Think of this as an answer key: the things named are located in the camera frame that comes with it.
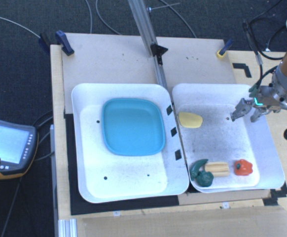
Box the blue plate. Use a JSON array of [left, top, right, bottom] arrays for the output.
[[101, 97, 166, 157]]

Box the white plastic tray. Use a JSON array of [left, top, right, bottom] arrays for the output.
[[71, 82, 190, 204], [171, 82, 286, 194]]

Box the orange toy bell pepper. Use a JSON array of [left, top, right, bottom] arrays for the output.
[[234, 158, 254, 176]]

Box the pale wood flat board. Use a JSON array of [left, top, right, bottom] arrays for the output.
[[61, 32, 272, 206]]

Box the yellow rounded toy food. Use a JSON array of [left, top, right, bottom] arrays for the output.
[[178, 111, 204, 129]]

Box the beige toy bread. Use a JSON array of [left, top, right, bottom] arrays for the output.
[[204, 160, 231, 178]]

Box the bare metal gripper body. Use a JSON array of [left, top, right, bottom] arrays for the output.
[[253, 80, 287, 114]]

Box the green toy chili pepper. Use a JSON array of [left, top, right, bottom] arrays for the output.
[[189, 158, 209, 180]]

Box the green toy broccoli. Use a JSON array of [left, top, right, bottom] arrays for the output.
[[196, 170, 215, 188]]

